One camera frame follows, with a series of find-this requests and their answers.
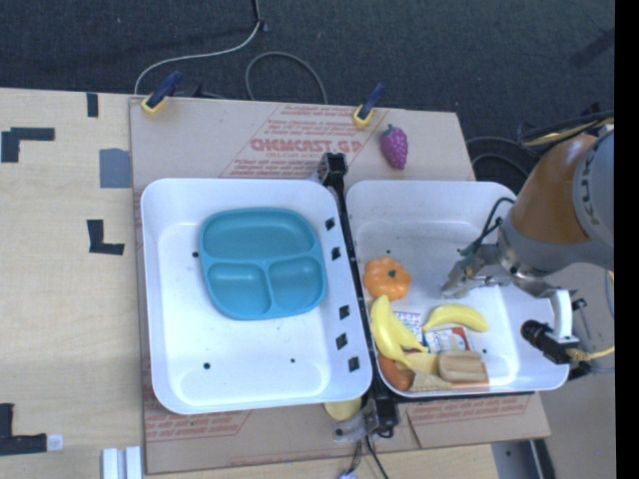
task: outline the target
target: toy pumpkin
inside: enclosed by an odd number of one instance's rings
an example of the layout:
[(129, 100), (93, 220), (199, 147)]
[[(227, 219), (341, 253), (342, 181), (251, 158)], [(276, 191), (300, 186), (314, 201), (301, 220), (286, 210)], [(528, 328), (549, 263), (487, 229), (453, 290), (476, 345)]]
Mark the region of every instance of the toy pumpkin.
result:
[(366, 263), (362, 281), (364, 287), (375, 298), (385, 294), (393, 301), (408, 293), (410, 273), (400, 262), (385, 256)]

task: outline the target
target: blue divided plate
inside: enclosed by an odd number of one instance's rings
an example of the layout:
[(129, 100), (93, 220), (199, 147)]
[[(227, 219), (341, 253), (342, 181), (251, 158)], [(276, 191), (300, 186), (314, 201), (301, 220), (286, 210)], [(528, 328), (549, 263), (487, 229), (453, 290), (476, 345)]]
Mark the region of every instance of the blue divided plate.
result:
[(200, 229), (200, 262), (214, 305), (234, 319), (302, 314), (326, 291), (320, 240), (309, 222), (290, 210), (212, 215)]

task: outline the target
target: yellow banana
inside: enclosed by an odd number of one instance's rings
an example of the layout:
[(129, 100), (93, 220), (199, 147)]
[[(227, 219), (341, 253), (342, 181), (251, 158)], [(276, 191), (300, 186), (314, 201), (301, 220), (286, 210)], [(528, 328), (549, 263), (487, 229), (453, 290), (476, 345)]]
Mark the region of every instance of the yellow banana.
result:
[[(401, 330), (395, 321), (405, 328), (406, 332)], [(406, 367), (410, 367), (410, 362), (403, 354), (402, 347), (424, 349), (417, 337), (405, 327), (390, 309), (390, 302), (385, 294), (372, 303), (370, 308), (370, 330), (379, 352), (386, 358), (403, 363)]]
[(414, 371), (421, 371), (427, 374), (438, 374), (439, 367), (437, 365), (438, 353), (407, 353), (406, 359), (410, 362), (410, 368)]
[(447, 303), (435, 308), (421, 329), (428, 331), (434, 326), (448, 323), (462, 324), (475, 331), (488, 329), (486, 318), (476, 309), (463, 303)]
[(394, 335), (395, 340), (403, 347), (420, 349), (421, 351), (428, 351), (428, 348), (421, 344), (414, 333), (408, 328), (401, 320), (395, 315), (388, 305), (388, 322), (391, 326), (391, 333)]

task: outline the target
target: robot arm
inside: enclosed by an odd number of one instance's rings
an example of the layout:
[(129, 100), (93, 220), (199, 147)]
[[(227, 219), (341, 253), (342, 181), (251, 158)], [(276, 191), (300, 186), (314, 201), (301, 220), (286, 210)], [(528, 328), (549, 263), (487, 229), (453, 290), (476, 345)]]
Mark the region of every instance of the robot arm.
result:
[[(442, 294), (460, 298), (475, 287), (514, 283), (533, 296), (551, 299), (551, 338), (570, 340), (567, 291), (545, 278), (575, 262), (614, 271), (613, 178), (614, 131), (602, 138), (582, 134), (554, 146), (538, 162), (503, 222), (495, 226), (496, 243), (484, 244), (482, 236), (463, 250)], [(542, 333), (531, 324), (524, 336), (531, 340)], [(566, 357), (558, 353), (551, 358)]]

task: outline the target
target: cardboard sheet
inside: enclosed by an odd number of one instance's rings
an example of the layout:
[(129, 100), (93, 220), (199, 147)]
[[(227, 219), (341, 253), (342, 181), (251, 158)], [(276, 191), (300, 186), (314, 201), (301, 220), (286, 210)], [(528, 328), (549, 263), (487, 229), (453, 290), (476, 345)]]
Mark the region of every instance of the cardboard sheet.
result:
[[(333, 441), (333, 421), (321, 405), (184, 416), (157, 401), (149, 366), (140, 196), (162, 178), (312, 178), (326, 152), (345, 154), (346, 188), (365, 179), (472, 181), (456, 116), (375, 109), (361, 130), (352, 124), (349, 107), (170, 99), (161, 113), (148, 116), (140, 101), (130, 101), (130, 126), (147, 473), (350, 456), (353, 444)], [(403, 171), (392, 169), (379, 152), (388, 124), (408, 135)], [(401, 404), (400, 413), (394, 436), (377, 442), (379, 452), (549, 433), (537, 394)]]

